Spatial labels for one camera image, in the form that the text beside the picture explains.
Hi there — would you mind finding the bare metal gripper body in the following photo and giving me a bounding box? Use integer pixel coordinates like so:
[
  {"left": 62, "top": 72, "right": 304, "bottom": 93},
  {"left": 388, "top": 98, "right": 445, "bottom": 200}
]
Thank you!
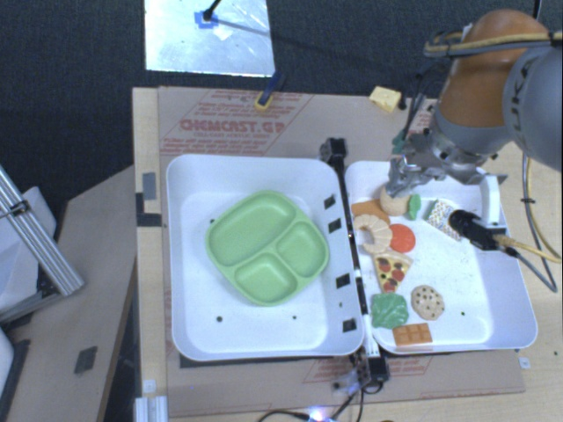
[{"left": 398, "top": 133, "right": 490, "bottom": 187}]

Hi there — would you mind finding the tan bread roll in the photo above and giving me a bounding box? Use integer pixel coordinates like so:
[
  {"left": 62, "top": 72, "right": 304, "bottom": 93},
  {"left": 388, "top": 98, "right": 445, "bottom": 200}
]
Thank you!
[{"left": 379, "top": 186, "right": 413, "bottom": 216}]

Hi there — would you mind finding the orange bread slice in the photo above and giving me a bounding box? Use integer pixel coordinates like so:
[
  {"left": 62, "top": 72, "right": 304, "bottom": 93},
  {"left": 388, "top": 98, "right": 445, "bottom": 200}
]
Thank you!
[{"left": 350, "top": 199, "right": 391, "bottom": 227}]

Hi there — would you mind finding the white patterned packet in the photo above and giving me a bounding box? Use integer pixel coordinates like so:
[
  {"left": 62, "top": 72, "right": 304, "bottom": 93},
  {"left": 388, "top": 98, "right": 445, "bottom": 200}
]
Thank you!
[{"left": 423, "top": 198, "right": 464, "bottom": 242}]

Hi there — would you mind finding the orange and white shrimp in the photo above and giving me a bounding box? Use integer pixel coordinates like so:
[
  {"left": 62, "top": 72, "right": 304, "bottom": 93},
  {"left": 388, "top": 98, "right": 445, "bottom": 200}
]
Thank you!
[{"left": 353, "top": 214, "right": 393, "bottom": 255}]

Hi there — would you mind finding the red tomato slice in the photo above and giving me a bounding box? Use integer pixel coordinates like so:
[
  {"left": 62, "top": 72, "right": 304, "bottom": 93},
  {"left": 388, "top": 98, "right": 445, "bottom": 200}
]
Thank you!
[{"left": 389, "top": 222, "right": 417, "bottom": 253}]

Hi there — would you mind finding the yellow cheese wedge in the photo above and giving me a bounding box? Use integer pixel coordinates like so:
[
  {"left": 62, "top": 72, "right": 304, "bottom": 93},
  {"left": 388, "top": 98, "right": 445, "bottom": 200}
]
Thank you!
[{"left": 368, "top": 85, "right": 403, "bottom": 114}]

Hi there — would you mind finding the thin black and white rod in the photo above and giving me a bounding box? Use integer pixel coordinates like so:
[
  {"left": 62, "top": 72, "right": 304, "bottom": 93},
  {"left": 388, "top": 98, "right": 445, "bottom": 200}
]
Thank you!
[{"left": 333, "top": 156, "right": 376, "bottom": 356}]

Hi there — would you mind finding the pizza slice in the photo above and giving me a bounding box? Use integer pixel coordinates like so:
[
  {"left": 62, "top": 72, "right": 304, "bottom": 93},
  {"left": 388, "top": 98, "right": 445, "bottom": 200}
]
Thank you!
[{"left": 373, "top": 252, "right": 414, "bottom": 295}]

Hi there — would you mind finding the chocolate chip biscuit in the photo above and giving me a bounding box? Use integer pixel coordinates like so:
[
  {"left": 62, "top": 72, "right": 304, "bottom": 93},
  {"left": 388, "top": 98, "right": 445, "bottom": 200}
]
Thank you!
[{"left": 410, "top": 284, "right": 446, "bottom": 322}]

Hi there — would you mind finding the green lettuce leaf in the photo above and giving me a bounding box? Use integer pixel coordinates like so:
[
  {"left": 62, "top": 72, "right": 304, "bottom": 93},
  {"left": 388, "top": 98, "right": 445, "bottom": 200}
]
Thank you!
[{"left": 369, "top": 292, "right": 410, "bottom": 330}]

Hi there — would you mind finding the white plastic tray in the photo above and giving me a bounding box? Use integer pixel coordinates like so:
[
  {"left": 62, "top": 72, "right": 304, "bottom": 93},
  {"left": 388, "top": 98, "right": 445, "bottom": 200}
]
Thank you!
[
  {"left": 165, "top": 153, "right": 366, "bottom": 362},
  {"left": 344, "top": 160, "right": 539, "bottom": 355}
]

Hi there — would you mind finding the green divided plate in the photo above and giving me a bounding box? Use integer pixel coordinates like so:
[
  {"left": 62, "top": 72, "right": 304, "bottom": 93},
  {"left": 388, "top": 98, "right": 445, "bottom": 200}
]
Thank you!
[{"left": 204, "top": 189, "right": 332, "bottom": 308}]

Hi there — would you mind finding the orange waffle square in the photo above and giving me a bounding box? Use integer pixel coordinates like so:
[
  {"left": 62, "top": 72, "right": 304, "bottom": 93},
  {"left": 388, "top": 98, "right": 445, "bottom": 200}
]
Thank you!
[{"left": 391, "top": 323, "right": 435, "bottom": 349}]

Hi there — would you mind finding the brown cardboard board red print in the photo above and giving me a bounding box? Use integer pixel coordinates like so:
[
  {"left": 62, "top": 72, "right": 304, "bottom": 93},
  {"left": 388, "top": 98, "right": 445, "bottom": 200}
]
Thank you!
[{"left": 156, "top": 86, "right": 527, "bottom": 418}]

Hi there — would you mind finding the black cylinder on white bracket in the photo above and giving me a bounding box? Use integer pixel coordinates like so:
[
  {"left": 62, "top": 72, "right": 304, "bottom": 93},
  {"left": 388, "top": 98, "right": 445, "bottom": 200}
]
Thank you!
[{"left": 447, "top": 172, "right": 507, "bottom": 251}]

